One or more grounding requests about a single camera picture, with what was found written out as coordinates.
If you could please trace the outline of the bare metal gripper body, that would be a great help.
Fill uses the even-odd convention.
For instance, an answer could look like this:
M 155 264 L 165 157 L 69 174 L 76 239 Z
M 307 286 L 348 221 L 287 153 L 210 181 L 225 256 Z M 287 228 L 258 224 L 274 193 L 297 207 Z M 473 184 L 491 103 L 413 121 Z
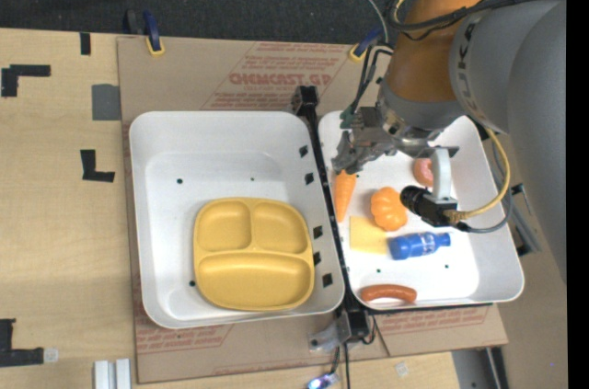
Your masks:
M 416 157 L 442 131 L 410 125 L 390 109 L 362 107 L 352 122 L 351 153 L 356 158 L 378 158 L 396 152 Z

